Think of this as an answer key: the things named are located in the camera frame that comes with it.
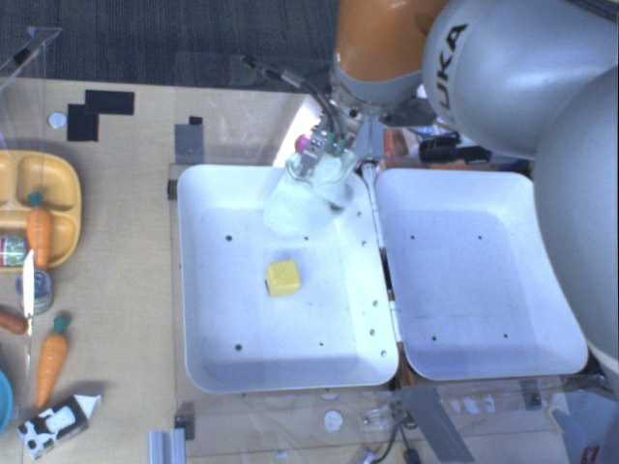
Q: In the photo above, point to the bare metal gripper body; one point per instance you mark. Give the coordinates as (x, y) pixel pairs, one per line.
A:
(333, 124)

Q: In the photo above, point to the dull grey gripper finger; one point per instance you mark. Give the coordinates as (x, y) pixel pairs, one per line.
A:
(303, 167)

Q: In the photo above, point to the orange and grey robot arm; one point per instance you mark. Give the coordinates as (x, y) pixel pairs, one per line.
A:
(508, 66)

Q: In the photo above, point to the yellow cube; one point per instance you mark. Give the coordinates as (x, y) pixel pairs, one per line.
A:
(283, 278)

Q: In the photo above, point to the thin black and white rod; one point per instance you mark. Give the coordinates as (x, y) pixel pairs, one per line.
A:
(385, 259)

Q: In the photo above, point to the white plastic tray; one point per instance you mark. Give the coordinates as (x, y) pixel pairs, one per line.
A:
(483, 283)
(290, 336)

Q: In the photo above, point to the yellow divided plate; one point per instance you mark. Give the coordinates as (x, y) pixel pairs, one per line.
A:
(60, 186)

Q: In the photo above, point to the orange carrot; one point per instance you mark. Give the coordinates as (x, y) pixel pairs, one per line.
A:
(50, 360)
(38, 235)

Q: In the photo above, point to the red and green can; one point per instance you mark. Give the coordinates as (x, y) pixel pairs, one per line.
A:
(12, 251)

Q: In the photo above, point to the brown sausage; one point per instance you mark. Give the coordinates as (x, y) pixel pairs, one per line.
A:
(12, 321)

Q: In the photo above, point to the cow print milk carton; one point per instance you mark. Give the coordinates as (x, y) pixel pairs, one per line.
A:
(58, 426)

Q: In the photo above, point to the blue bowl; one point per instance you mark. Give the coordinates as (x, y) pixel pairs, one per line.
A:
(5, 401)

